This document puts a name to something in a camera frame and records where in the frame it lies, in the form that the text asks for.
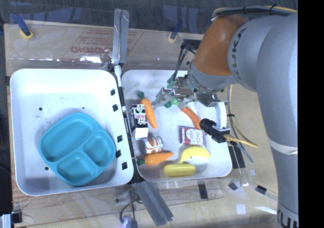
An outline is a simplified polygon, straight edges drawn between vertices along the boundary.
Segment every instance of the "toy can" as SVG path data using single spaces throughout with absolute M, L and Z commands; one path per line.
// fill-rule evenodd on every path
M 157 136 L 154 138 L 147 138 L 139 141 L 140 152 L 143 155 L 150 153 L 158 153 L 163 150 L 163 140 Z

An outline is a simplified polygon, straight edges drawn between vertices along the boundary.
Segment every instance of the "toy carrot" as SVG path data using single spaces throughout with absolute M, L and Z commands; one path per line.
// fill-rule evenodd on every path
M 172 152 L 160 152 L 160 153 L 151 153 L 147 154 L 144 159 L 138 159 L 137 165 L 140 166 L 142 164 L 146 164 L 148 166 L 156 165 L 161 162 L 164 162 L 166 159 L 173 156 Z
M 200 119 L 198 118 L 198 116 L 188 107 L 184 107 L 181 109 L 181 111 L 185 114 L 187 114 L 188 117 L 190 117 L 194 127 L 196 129 L 201 129 L 200 128 Z
M 154 109 L 152 108 L 151 101 L 144 97 L 143 92 L 138 93 L 138 96 L 142 99 L 141 104 L 144 104 L 147 121 L 152 125 L 154 129 L 157 129 Z

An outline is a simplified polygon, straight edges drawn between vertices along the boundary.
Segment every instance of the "white band on robot arm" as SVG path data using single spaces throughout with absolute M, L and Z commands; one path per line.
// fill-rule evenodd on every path
M 268 138 L 270 146 L 275 149 L 276 151 L 280 153 L 284 153 L 287 155 L 292 155 L 292 154 L 298 154 L 298 147 L 292 147 L 292 146 L 285 146 L 285 145 L 280 145 L 270 138 Z

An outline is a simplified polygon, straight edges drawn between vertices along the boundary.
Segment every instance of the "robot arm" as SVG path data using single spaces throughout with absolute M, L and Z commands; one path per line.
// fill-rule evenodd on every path
M 168 90 L 169 97 L 207 107 L 215 106 L 217 92 L 232 83 L 258 93 L 278 180 L 277 227 L 299 225 L 297 32 L 295 11 L 251 21 L 239 14 L 216 17 L 188 74 Z

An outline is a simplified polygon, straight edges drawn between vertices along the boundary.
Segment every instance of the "blue divided plate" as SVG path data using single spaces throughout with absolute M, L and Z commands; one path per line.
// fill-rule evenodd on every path
M 72 113 L 41 137 L 39 153 L 66 183 L 83 186 L 114 160 L 116 145 L 100 124 L 84 113 Z

